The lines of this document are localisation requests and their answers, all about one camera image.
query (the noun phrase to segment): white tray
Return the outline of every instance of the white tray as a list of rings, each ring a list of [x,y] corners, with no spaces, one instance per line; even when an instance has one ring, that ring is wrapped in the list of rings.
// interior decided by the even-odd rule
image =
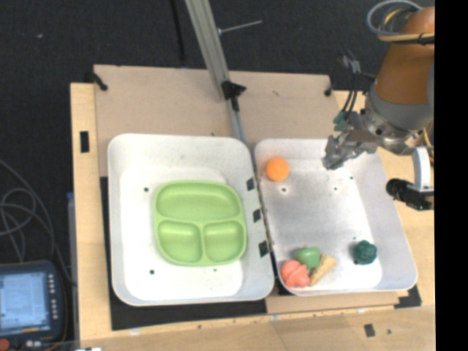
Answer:
[[[125,134],[108,147],[110,249],[116,295],[132,306],[259,300],[273,288],[260,199],[248,148],[229,137]],[[156,189],[174,180],[226,183],[246,215],[247,248],[231,264],[188,267],[167,261],[156,247],[151,203]]]
[[[407,290],[416,267],[378,154],[363,154],[337,170],[322,165],[327,140],[268,139],[257,144],[255,161],[278,267],[293,251],[316,246],[338,264],[316,285],[287,288],[295,295],[366,290]],[[269,159],[290,166],[283,182],[265,174]],[[352,247],[366,239],[378,249],[369,265],[356,265]]]

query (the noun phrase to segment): screen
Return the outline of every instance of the screen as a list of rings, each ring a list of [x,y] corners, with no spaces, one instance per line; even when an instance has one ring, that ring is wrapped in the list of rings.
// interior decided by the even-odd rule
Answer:
[[[45,273],[0,275],[0,336],[50,330]]]

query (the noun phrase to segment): dark green toy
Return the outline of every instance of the dark green toy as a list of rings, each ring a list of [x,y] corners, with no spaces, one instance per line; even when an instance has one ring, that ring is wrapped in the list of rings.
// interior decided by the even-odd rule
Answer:
[[[377,247],[368,241],[361,241],[355,245],[352,255],[354,257],[355,264],[370,264],[377,257]]]

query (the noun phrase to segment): orange ball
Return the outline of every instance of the orange ball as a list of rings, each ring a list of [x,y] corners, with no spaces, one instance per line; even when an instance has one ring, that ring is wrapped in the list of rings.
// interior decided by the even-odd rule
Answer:
[[[275,157],[268,161],[265,171],[272,181],[284,181],[290,174],[290,166],[285,160]]]

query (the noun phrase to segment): toy food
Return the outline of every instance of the toy food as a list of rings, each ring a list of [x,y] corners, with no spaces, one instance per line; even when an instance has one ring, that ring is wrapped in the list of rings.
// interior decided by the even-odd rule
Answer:
[[[288,260],[281,266],[281,278],[288,287],[305,287],[309,284],[309,272],[304,264],[297,260]]]
[[[322,254],[320,257],[320,264],[315,269],[312,269],[310,275],[309,286],[315,285],[321,278],[331,271],[336,266],[336,260],[327,254]]]
[[[286,160],[275,157],[267,162],[265,171],[272,181],[284,181],[290,174],[290,166]]]
[[[352,256],[356,264],[370,264],[377,258],[377,247],[368,241],[361,241],[352,249]]]
[[[294,251],[293,257],[300,263],[306,265],[307,269],[311,270],[319,266],[320,250],[317,247],[309,247]]]

